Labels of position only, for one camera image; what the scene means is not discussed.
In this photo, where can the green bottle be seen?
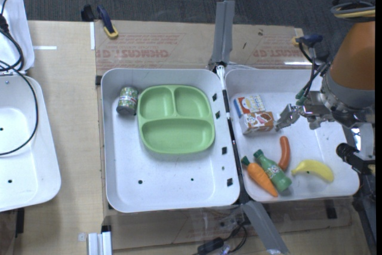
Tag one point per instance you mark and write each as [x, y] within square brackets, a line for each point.
[273, 171]

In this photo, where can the orange sausage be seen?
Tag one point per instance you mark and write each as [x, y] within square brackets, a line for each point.
[284, 152]

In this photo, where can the white carton with blue edge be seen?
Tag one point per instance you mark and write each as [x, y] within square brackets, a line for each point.
[250, 104]

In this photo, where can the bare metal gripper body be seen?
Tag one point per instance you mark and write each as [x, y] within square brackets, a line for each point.
[334, 109]

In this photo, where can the green divided plate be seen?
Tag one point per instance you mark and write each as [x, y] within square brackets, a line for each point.
[176, 128]

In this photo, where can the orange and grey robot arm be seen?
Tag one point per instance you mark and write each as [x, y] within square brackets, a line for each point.
[355, 56]

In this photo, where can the orange and white carton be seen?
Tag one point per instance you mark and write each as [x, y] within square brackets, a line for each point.
[257, 123]

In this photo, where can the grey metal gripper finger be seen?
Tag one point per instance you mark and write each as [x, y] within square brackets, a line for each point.
[287, 118]
[318, 123]

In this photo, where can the black cylinder on white bracket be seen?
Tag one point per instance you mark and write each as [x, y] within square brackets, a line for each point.
[356, 155]

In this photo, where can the green printed can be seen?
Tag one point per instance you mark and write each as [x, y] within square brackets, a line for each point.
[127, 101]

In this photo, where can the yellow banana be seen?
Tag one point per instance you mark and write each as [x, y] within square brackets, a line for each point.
[314, 169]

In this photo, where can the brown cardboard board, red print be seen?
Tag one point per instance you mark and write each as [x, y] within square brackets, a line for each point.
[185, 47]

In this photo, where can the white plastic tray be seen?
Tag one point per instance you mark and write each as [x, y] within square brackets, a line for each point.
[167, 176]
[310, 143]

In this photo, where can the orange carrot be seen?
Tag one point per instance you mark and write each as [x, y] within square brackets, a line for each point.
[262, 177]

